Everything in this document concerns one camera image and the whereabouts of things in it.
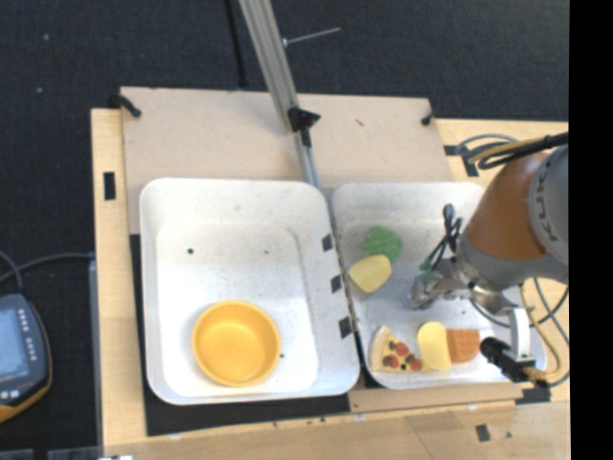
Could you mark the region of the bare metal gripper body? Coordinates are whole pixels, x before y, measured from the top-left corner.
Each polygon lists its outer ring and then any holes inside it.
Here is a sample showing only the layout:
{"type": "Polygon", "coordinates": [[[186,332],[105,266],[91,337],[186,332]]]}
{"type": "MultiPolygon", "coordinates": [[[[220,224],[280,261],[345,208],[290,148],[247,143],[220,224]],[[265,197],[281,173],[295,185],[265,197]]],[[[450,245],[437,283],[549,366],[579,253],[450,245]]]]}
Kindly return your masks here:
{"type": "Polygon", "coordinates": [[[413,309],[426,309],[439,299],[466,299],[492,315],[517,308],[503,287],[484,278],[469,262],[459,257],[433,263],[425,259],[412,285],[409,302],[413,309]]]}

